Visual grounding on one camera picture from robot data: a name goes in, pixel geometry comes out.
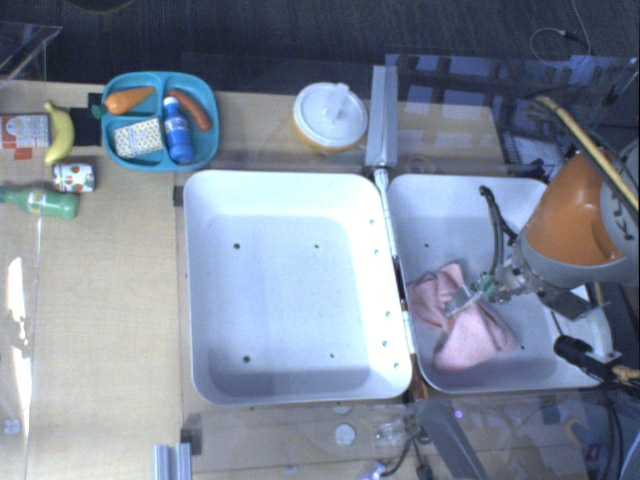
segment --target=lid handle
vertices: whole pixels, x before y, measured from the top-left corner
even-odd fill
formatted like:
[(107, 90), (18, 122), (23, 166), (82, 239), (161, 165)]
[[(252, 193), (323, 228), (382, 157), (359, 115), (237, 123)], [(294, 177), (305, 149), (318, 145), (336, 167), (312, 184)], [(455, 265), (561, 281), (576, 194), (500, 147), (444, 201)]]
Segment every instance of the lid handle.
[(335, 123), (336, 119), (340, 115), (340, 111), (344, 105), (344, 102), (349, 94), (349, 86), (345, 84), (337, 84), (335, 89), (331, 92), (329, 100), (327, 101), (327, 107), (324, 109), (324, 117), (330, 123)]

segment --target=green bottle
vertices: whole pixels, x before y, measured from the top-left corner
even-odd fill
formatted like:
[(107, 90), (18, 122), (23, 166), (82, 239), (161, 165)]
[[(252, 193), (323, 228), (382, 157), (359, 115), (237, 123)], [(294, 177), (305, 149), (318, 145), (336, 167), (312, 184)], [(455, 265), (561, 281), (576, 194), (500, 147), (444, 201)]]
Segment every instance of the green bottle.
[(55, 190), (23, 188), (10, 190), (0, 187), (0, 203), (13, 203), (25, 212), (43, 217), (60, 217), (71, 220), (78, 209), (77, 194), (61, 194)]

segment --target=toy hot dog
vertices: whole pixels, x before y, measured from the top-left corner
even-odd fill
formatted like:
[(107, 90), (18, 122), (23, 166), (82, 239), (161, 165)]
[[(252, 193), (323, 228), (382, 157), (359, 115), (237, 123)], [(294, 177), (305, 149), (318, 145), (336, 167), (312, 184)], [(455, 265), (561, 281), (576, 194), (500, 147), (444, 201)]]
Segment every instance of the toy hot dog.
[(209, 116), (207, 116), (207, 113), (193, 98), (191, 98), (191, 96), (179, 91), (178, 89), (171, 89), (167, 94), (178, 100), (180, 108), (185, 110), (191, 116), (193, 122), (196, 123), (198, 130), (206, 132), (211, 129), (211, 120), (209, 119)]

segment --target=white plastic tray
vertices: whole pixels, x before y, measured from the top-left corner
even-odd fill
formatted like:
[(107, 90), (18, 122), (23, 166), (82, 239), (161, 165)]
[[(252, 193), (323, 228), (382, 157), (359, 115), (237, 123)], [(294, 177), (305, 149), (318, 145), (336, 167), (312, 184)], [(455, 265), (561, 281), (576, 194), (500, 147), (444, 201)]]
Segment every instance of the white plastic tray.
[(214, 405), (383, 399), (411, 378), (380, 196), (345, 174), (184, 191), (193, 381)]
[[(503, 217), (516, 231), (526, 223), (545, 190), (535, 180), (472, 176), (403, 175), (389, 187), (389, 206), (406, 283), (457, 261), (467, 281), (488, 270), (493, 234), (481, 185), (494, 193)], [(594, 386), (597, 382), (557, 357), (558, 336), (550, 311), (535, 295), (489, 305), (519, 341), (515, 351), (474, 368), (444, 375), (432, 366), (441, 331), (413, 319), (424, 378), (448, 393), (488, 393)], [(570, 322), (558, 315), (566, 334), (600, 346), (589, 319)]]

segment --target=blue bottle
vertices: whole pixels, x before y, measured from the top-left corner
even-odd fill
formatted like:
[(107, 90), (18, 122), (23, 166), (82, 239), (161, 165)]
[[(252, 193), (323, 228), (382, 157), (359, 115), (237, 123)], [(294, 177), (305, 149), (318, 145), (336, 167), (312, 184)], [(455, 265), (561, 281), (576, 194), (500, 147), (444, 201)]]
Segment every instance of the blue bottle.
[(177, 164), (193, 162), (193, 148), (189, 139), (189, 123), (180, 113), (180, 104), (173, 96), (164, 99), (164, 134), (169, 148), (169, 157)]

